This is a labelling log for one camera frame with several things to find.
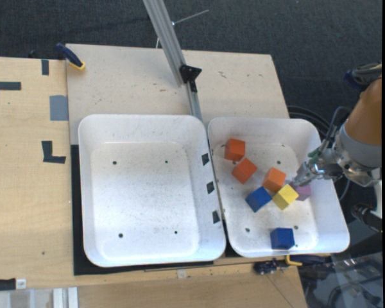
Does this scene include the yellow cube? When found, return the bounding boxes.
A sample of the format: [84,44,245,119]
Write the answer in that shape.
[271,183,300,211]

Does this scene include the pink cube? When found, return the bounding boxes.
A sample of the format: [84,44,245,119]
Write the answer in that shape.
[290,184,312,202]

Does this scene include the pale wood board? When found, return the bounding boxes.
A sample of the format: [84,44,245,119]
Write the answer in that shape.
[65,43,305,273]

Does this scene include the white plastic tray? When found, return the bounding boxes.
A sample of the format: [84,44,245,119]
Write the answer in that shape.
[78,114,227,268]
[207,117,351,259]

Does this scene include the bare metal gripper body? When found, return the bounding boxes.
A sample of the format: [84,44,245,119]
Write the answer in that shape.
[309,148,382,187]

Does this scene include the blue cube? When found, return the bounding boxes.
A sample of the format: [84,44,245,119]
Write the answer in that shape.
[244,186,273,214]
[269,227,296,250]

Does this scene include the orange cube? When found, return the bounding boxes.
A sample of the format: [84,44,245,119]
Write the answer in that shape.
[223,138,246,162]
[231,157,259,185]
[262,167,287,193]

